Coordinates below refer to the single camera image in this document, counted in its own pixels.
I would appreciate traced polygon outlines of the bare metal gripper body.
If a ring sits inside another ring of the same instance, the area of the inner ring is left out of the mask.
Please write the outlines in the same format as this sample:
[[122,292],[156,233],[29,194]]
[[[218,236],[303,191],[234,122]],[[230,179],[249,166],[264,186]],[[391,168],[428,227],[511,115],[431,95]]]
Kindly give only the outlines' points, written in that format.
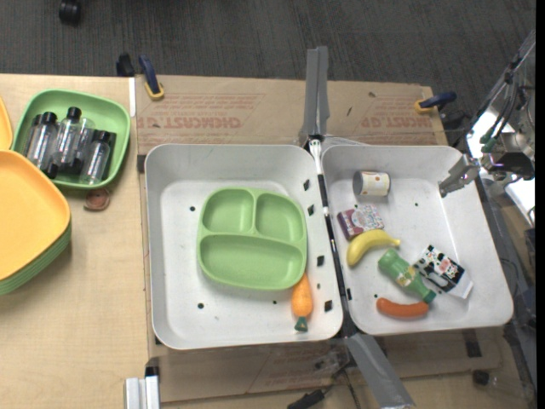
[[529,181],[535,177],[533,152],[520,134],[491,137],[481,152],[481,166],[495,181]]

